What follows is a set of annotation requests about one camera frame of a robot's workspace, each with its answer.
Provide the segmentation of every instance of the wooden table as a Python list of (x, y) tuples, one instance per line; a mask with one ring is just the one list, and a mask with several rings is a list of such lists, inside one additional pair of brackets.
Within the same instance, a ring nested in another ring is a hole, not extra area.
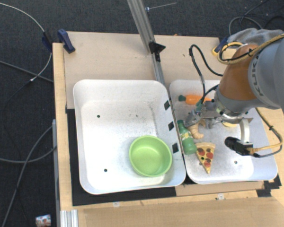
[[(144, 53), (139, 35), (68, 32), (76, 52), (68, 54), (62, 44), (53, 44), (55, 109), (57, 123), (60, 210), (78, 210), (80, 227), (106, 226), (282, 226), (284, 227), (284, 147), (275, 156), (282, 186), (272, 197), (259, 198), (264, 182), (180, 185), (173, 198), (73, 206), (71, 196), (68, 125), (65, 109), (74, 108), (72, 87), (81, 79), (155, 79), (150, 55)], [(198, 79), (188, 54), (198, 45), (211, 67), (222, 73), (225, 66), (211, 55), (217, 38), (155, 36), (166, 46), (160, 54), (167, 88), (176, 79)], [(196, 56), (205, 79), (211, 74)], [(284, 138), (281, 110), (262, 109)], [(273, 133), (266, 131), (271, 143)]]

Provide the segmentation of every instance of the bottle label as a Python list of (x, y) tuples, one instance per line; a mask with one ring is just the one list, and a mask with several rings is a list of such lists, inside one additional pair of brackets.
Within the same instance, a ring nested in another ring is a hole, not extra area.
[(191, 132), (188, 131), (188, 132), (180, 133), (180, 138), (182, 141), (188, 138), (192, 138)]

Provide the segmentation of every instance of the black fabric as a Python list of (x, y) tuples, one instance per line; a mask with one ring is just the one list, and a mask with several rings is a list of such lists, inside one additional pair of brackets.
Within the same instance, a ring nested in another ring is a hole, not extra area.
[[(146, 6), (154, 7), (177, 2), (176, 5), (150, 10), (149, 18), (154, 34), (224, 38), (228, 36), (229, 22), (261, 1), (264, 0), (144, 0), (144, 3)], [(126, 0), (0, 2), (32, 15), (44, 29), (49, 30), (54, 41), (58, 41), (57, 31), (61, 28), (82, 32), (137, 33)], [(252, 18), (261, 25), (274, 16), (284, 17), (284, 0), (270, 0), (252, 11), (252, 14)], [(251, 26), (255, 25), (244, 21), (242, 29)], [(284, 30), (284, 19), (277, 17), (267, 29)], [(238, 31), (237, 23), (233, 24), (232, 31)], [(38, 73), (49, 56), (49, 52), (42, 44), (42, 35), (41, 29), (29, 17), (0, 5), (0, 60)], [(53, 79), (52, 63), (42, 75)], [(23, 72), (0, 65), (0, 157), (25, 159), (33, 144), (55, 118), (53, 84), (41, 79), (37, 79), (18, 93), (10, 101), (6, 113), (1, 116), (3, 106), (9, 97), (31, 78)], [(13, 140), (8, 137), (2, 122), (6, 123)], [(44, 154), (52, 145), (51, 134), (48, 134), (32, 157)], [(20, 167), (0, 162), (0, 226), (15, 190)], [(35, 217), (44, 214), (51, 214), (52, 226), (55, 226), (52, 155), (27, 165), (6, 227), (35, 226)]]
[(71, 192), (72, 203), (74, 206), (87, 205), (114, 201), (133, 201), (155, 198), (175, 197), (176, 190), (174, 187), (145, 189), (137, 191), (116, 192), (109, 194), (94, 195), (86, 192), (79, 180), (79, 162), (78, 162), (78, 145), (76, 131), (75, 110), (67, 110), (69, 149), (71, 164)]

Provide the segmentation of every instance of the green bowl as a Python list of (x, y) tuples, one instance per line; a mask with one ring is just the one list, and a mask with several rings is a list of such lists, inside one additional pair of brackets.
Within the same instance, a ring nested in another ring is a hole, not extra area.
[(172, 155), (167, 144), (151, 135), (141, 136), (129, 148), (129, 159), (136, 173), (156, 177), (171, 167)]

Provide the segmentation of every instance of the pizza slice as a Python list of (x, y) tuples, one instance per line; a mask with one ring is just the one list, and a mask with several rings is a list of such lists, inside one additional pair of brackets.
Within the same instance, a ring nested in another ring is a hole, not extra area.
[(215, 144), (210, 142), (200, 142), (195, 144), (197, 146), (197, 156), (205, 171), (209, 174), (213, 161), (213, 153)]

